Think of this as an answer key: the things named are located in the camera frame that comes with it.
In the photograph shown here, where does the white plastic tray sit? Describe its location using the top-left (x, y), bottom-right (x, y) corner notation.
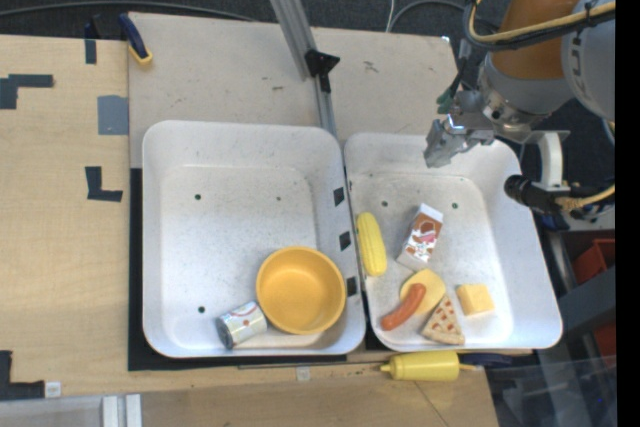
top-left (343, 131), bottom-right (565, 353)
top-left (141, 119), bottom-right (368, 360)

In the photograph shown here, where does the orange sausage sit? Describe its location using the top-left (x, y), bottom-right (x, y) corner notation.
top-left (380, 282), bottom-right (428, 333)

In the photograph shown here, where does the yellow bowl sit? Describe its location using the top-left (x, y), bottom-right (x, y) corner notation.
top-left (255, 245), bottom-right (348, 337)

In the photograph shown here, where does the thin black rod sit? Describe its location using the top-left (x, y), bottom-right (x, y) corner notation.
top-left (342, 149), bottom-right (370, 350)

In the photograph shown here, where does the white and orange carton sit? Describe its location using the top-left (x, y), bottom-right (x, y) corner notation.
top-left (395, 202), bottom-right (445, 273)

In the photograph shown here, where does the yellow cheese cube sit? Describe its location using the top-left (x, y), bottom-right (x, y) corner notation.
top-left (454, 283), bottom-right (497, 318)

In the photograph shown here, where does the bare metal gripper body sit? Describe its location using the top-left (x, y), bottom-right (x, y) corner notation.
top-left (446, 89), bottom-right (547, 145)

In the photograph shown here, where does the black cylinder on white bracket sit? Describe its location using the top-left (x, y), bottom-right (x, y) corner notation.
top-left (503, 129), bottom-right (574, 217)

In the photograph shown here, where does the yellow cheese slice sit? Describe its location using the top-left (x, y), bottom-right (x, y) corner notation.
top-left (398, 268), bottom-right (448, 318)

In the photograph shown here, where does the yellow corn cob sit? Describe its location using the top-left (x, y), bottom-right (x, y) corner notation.
top-left (355, 211), bottom-right (389, 278)

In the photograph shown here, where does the pizza slice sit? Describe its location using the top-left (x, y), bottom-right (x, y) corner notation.
top-left (420, 294), bottom-right (467, 347)

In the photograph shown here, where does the white and red can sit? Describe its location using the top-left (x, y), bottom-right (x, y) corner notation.
top-left (214, 300), bottom-right (269, 351)

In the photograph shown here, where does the yellow mustard bottle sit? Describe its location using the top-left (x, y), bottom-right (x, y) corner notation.
top-left (379, 349), bottom-right (480, 383)

